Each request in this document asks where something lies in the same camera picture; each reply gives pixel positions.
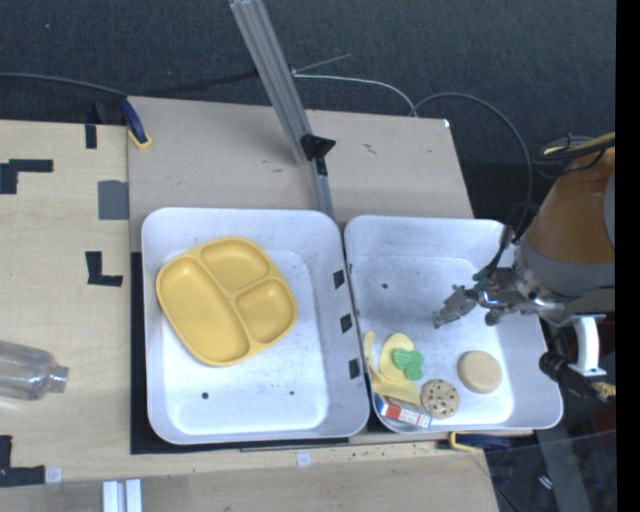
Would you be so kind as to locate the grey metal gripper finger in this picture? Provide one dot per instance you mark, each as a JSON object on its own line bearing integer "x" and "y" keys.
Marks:
{"x": 496, "y": 316}
{"x": 455, "y": 306}

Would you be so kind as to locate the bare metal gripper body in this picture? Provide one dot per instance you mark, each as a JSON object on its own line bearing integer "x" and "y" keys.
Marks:
{"x": 515, "y": 292}

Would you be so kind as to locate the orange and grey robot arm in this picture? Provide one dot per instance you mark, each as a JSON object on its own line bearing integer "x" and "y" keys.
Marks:
{"x": 570, "y": 225}

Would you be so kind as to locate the white plastic tray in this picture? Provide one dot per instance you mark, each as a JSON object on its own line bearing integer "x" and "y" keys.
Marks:
{"x": 300, "y": 390}
{"x": 415, "y": 270}

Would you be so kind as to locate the beige round bread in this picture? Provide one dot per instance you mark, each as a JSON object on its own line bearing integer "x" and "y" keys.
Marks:
{"x": 479, "y": 372}

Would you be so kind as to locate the green broccoli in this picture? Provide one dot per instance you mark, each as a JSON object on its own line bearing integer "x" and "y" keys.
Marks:
{"x": 409, "y": 362}

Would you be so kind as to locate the yellow round slice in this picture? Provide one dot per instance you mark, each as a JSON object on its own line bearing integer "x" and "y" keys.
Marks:
{"x": 387, "y": 357}

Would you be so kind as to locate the chocolate chip biscuit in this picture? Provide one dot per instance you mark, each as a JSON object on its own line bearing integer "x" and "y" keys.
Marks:
{"x": 440, "y": 398}

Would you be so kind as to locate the yellow pizza slice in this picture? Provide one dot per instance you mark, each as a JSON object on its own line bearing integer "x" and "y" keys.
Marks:
{"x": 395, "y": 391}

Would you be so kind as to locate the red and white carton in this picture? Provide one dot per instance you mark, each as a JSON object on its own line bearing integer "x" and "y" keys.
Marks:
{"x": 406, "y": 413}

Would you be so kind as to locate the yellow divided plate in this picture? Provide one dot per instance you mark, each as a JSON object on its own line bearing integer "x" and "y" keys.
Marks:
{"x": 210, "y": 305}

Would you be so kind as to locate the clear plastic bottle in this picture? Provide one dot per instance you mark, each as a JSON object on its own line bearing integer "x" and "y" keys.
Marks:
{"x": 27, "y": 370}

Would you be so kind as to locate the black cylinder on white bracket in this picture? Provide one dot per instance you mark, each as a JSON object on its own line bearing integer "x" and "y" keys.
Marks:
{"x": 587, "y": 345}

